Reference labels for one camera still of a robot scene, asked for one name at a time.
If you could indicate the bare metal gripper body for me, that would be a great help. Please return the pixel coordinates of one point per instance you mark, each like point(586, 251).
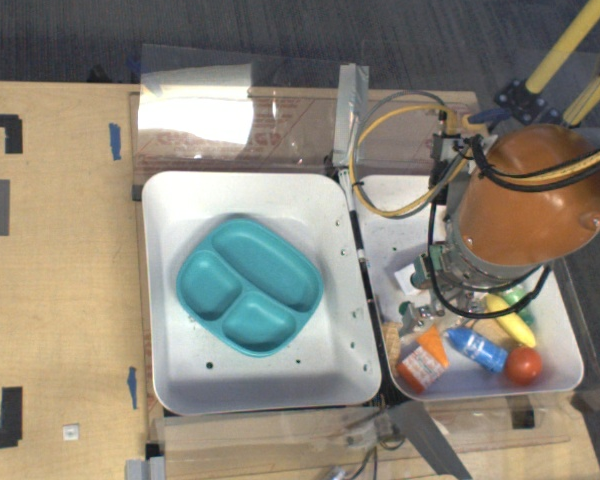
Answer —
point(455, 293)

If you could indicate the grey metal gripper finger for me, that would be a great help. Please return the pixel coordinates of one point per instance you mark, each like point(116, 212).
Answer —
point(408, 324)
point(430, 311)

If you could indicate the tan waffle biscuit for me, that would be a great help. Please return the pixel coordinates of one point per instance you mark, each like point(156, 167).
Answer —
point(392, 345)

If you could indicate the orange cheese wedge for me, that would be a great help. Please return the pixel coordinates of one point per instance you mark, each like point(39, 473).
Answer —
point(434, 342)

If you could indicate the white packet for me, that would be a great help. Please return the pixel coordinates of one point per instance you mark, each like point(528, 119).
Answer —
point(406, 278)

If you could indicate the orange and white carton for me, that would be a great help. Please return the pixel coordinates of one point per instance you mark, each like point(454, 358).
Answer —
point(420, 370)

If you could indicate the tan bread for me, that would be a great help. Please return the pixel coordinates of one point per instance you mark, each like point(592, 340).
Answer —
point(490, 330)

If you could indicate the blue bottle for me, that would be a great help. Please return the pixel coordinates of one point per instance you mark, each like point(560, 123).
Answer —
point(477, 349)

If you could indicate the green bottle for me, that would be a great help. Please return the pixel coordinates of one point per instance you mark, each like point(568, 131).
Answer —
point(516, 295)

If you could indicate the yellow banana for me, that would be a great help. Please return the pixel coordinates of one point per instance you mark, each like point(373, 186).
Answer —
point(515, 324)

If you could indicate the red tomato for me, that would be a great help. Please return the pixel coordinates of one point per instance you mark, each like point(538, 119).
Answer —
point(524, 365)

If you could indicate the white plastic tray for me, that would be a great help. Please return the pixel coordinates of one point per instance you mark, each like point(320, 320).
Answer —
point(190, 348)
point(555, 358)

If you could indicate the teal divided plate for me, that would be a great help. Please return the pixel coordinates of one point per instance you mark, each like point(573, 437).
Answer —
point(250, 283)

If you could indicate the black cylinder on white bracket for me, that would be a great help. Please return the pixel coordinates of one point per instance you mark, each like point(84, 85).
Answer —
point(445, 160)

